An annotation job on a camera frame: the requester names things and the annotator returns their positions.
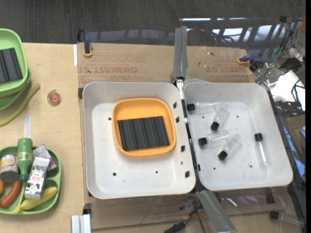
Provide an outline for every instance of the orange carrot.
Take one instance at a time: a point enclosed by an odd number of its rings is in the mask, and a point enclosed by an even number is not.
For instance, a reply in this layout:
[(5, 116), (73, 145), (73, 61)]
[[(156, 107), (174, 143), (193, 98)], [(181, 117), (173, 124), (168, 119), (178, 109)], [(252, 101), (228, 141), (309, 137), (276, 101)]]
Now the orange carrot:
[(16, 199), (21, 190), (22, 184), (23, 182), (19, 181), (19, 179), (13, 182), (11, 190), (0, 202), (2, 207), (8, 207)]
[(2, 180), (0, 180), (0, 195), (4, 190), (4, 182)]

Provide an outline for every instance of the yellow banana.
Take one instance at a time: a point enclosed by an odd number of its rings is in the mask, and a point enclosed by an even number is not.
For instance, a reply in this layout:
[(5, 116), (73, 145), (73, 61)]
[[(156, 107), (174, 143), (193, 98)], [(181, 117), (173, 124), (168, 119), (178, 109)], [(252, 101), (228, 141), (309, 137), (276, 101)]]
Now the yellow banana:
[(42, 192), (42, 197), (40, 200), (35, 200), (35, 199), (26, 199), (23, 201), (23, 203), (20, 206), (17, 206), (15, 210), (18, 212), (20, 210), (30, 210), (45, 201), (48, 201), (51, 199), (56, 193), (58, 189), (57, 187), (49, 187), (43, 190)]

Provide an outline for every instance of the clear plastic vial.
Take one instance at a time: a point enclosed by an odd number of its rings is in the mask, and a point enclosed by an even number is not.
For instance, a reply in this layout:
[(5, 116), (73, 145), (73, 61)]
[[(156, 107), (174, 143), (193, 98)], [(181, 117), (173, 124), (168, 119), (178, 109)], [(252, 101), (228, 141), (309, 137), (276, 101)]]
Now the clear plastic vial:
[(208, 145), (208, 146), (216, 146), (219, 144), (223, 144), (230, 136), (228, 130), (220, 130), (216, 132), (212, 132), (208, 134), (206, 137), (199, 139), (199, 145)]
[(218, 154), (218, 158), (223, 161), (228, 155), (232, 155), (242, 146), (242, 140), (243, 138), (239, 134), (234, 134), (232, 138), (223, 146), (222, 151)]
[(296, 225), (303, 229), (305, 227), (305, 221), (302, 218), (299, 218), (295, 215), (291, 215), (284, 212), (276, 212), (276, 211), (270, 211), (270, 218), (274, 220), (280, 220), (283, 222), (287, 222), (293, 225)]
[(255, 134), (254, 137), (256, 141), (255, 149), (256, 149), (256, 155), (258, 158), (258, 163), (261, 167), (265, 167), (268, 165), (268, 163), (270, 163), (270, 160), (267, 154), (267, 148), (265, 145), (265, 141), (263, 140), (261, 133)]
[(213, 123), (210, 128), (214, 131), (218, 130), (219, 126), (222, 125), (229, 115), (229, 105), (227, 103), (221, 103), (216, 110), (216, 114), (213, 118)]
[(187, 104), (187, 110), (188, 111), (196, 111), (196, 112), (214, 112), (216, 102), (194, 102), (194, 103), (189, 103)]

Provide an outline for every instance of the yellow clip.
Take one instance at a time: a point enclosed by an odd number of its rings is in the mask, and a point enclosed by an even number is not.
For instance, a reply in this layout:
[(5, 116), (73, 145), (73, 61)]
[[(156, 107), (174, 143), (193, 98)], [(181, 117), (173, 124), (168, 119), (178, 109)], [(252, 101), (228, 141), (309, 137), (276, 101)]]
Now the yellow clip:
[(89, 46), (89, 53), (86, 53), (86, 50), (85, 50), (84, 45), (83, 45), (83, 55), (86, 58), (89, 58), (89, 57), (92, 56), (92, 48), (91, 48), (91, 46)]
[(238, 65), (247, 64), (247, 61), (240, 61), (240, 58), (241, 58), (241, 57), (238, 57), (238, 58), (236, 59), (236, 62), (237, 62)]

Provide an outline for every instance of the green bowl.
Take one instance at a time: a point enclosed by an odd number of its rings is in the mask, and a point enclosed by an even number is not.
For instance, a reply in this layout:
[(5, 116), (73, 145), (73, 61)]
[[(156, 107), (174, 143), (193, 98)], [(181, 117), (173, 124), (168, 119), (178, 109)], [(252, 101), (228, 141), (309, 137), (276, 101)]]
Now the green bowl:
[[(7, 154), (17, 155), (17, 150), (18, 150), (17, 145), (11, 145), (11, 146), (4, 147), (4, 148), (0, 149), (0, 158), (2, 158), (3, 156), (5, 156)], [(25, 191), (26, 182), (24, 182), (22, 185), (22, 189), (19, 192), (18, 197), (8, 207), (3, 208), (0, 206), (0, 213), (15, 214), (15, 215), (18, 215), (18, 214), (21, 214), (21, 215), (37, 214), (37, 213), (42, 213), (44, 211), (49, 210), (56, 203), (56, 201), (58, 199), (58, 195), (59, 195), (59, 191), (60, 191), (60, 183), (61, 183), (61, 162), (60, 162), (58, 155), (53, 150), (48, 149), (48, 151), (49, 151), (51, 157), (53, 158), (53, 160), (55, 161), (55, 163), (57, 164), (57, 168), (51, 172), (48, 172), (47, 179), (46, 179), (45, 184), (44, 184), (44, 189), (56, 186), (57, 187), (57, 193), (53, 196), (53, 198), (49, 199), (48, 201), (45, 201), (44, 203), (36, 206), (33, 209), (30, 209), (27, 211), (20, 210), (19, 212), (17, 212), (15, 210), (15, 208), (17, 206), (20, 206), (23, 203), (23, 201), (25, 200), (24, 191)], [(2, 200), (9, 193), (9, 191), (11, 190), (11, 187), (12, 187), (12, 183), (5, 183), (4, 184), (4, 191), (0, 195), (0, 200)]]
[(28, 68), (23, 43), (17, 33), (10, 29), (0, 29), (0, 50), (14, 48), (22, 79), (0, 83), (0, 98), (17, 93), (26, 86), (28, 80)]
[(19, 98), (19, 96), (24, 92), (26, 89), (27, 85), (29, 84), (31, 80), (31, 72), (30, 69), (28, 69), (28, 79), (26, 81), (25, 86), (17, 93), (11, 94), (9, 96), (5, 96), (0, 98), (0, 111), (5, 110), (6, 108), (10, 107), (11, 104)]

